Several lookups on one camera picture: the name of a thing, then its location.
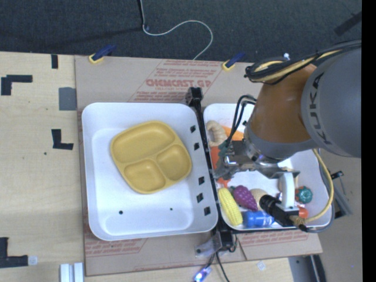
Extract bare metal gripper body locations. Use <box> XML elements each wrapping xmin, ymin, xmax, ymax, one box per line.
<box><xmin>220</xmin><ymin>139</ymin><xmax>280</xmax><ymax>176</ymax></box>

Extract orange red toy food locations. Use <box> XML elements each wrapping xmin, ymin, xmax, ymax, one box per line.
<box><xmin>209</xmin><ymin>145</ymin><xmax>223</xmax><ymax>170</ymax></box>

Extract thin black rod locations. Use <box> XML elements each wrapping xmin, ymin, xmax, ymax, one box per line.
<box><xmin>193</xmin><ymin>98</ymin><xmax>226</xmax><ymax>236</ymax></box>

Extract orange carrot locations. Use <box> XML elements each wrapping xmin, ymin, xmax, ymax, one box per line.
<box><xmin>221</xmin><ymin>125</ymin><xmax>245</xmax><ymax>142</ymax></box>

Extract beige croissant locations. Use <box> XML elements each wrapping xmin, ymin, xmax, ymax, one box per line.
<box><xmin>206</xmin><ymin>120</ymin><xmax>229</xmax><ymax>147</ymax></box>

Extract yellow corn cob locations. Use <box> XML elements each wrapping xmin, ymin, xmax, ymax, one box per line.
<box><xmin>217</xmin><ymin>187</ymin><xmax>244</xmax><ymax>227</ymax></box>

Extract purple grapes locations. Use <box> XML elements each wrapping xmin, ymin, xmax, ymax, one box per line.
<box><xmin>232</xmin><ymin>184</ymin><xmax>259</xmax><ymax>212</ymax></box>

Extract beige round toy food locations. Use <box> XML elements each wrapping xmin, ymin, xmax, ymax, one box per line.
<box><xmin>249</xmin><ymin>188</ymin><xmax>268</xmax><ymax>209</ymax></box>

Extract blue bottle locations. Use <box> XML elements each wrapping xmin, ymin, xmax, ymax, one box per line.
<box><xmin>242</xmin><ymin>210</ymin><xmax>276</xmax><ymax>229</ymax></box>

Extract white plastic tray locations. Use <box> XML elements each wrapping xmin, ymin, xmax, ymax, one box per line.
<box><xmin>203</xmin><ymin>103</ymin><xmax>334</xmax><ymax>232</ymax></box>
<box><xmin>81</xmin><ymin>102</ymin><xmax>219</xmax><ymax>242</ymax></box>

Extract green and orange toy vegetable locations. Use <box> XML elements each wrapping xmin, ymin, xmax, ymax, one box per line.
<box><xmin>294</xmin><ymin>186</ymin><xmax>314</xmax><ymax>204</ymax></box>

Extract yellow divided plate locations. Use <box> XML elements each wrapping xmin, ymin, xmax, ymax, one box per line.
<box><xmin>109</xmin><ymin>120</ymin><xmax>193</xmax><ymax>195</ymax></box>

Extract brown cardboard board red print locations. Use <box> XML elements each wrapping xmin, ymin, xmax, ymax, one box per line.
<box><xmin>73</xmin><ymin>54</ymin><xmax>323</xmax><ymax>277</ymax></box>

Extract black cylinder on white bracket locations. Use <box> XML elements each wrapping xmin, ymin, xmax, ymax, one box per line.
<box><xmin>258</xmin><ymin>170</ymin><xmax>301</xmax><ymax>227</ymax></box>

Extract black block with thin wires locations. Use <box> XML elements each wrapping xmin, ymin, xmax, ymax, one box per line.
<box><xmin>217</xmin><ymin>230</ymin><xmax>236</xmax><ymax>251</ymax></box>

